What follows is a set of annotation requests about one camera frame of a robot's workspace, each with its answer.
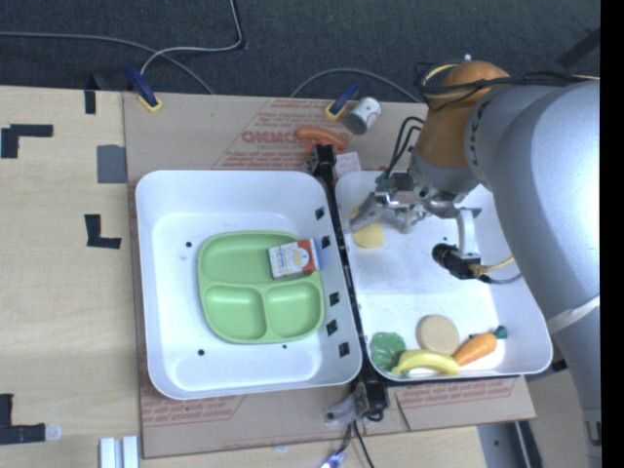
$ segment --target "cardboard sheet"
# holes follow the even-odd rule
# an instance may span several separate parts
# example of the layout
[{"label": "cardboard sheet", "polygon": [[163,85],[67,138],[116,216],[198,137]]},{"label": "cardboard sheet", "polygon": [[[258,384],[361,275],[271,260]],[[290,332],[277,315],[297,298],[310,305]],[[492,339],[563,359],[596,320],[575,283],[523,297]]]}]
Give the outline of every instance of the cardboard sheet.
[{"label": "cardboard sheet", "polygon": [[[293,136],[301,125],[343,134],[351,155],[346,169],[374,170],[389,161],[402,121],[425,117],[426,106],[384,103],[369,131],[354,136],[325,118],[328,102],[315,99],[161,94],[163,107],[148,112],[124,94],[129,208],[140,364],[140,407],[145,458],[340,439],[323,408],[341,401],[348,385],[216,399],[176,401],[151,385],[145,364],[135,188],[156,170],[295,170],[309,145]],[[405,167],[404,159],[397,169]],[[366,435],[514,421],[535,416],[525,379],[426,383],[389,389],[383,421],[363,425]]]}]

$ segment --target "green plate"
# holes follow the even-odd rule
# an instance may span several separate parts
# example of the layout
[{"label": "green plate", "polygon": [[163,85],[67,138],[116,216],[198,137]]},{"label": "green plate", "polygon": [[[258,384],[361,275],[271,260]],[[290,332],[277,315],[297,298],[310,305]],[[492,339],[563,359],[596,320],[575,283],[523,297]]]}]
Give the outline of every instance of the green plate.
[{"label": "green plate", "polygon": [[315,332],[325,317],[321,275],[274,280],[267,250],[300,238],[287,232],[217,234],[199,251],[204,316],[221,338],[275,343]]}]

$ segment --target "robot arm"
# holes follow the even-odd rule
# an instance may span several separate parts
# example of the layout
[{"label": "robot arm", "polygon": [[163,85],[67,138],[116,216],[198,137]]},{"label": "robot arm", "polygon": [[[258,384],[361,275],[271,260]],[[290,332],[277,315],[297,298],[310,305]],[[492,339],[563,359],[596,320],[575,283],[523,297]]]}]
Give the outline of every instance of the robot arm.
[{"label": "robot arm", "polygon": [[[490,66],[462,63],[449,82],[507,77]],[[455,205],[467,193],[479,184],[489,189],[509,248],[570,369],[590,464],[602,466],[600,81],[501,83],[468,91],[445,108],[448,97],[432,103],[408,171],[381,182],[351,227],[393,208],[405,212],[407,232],[428,215],[457,218]]]}]

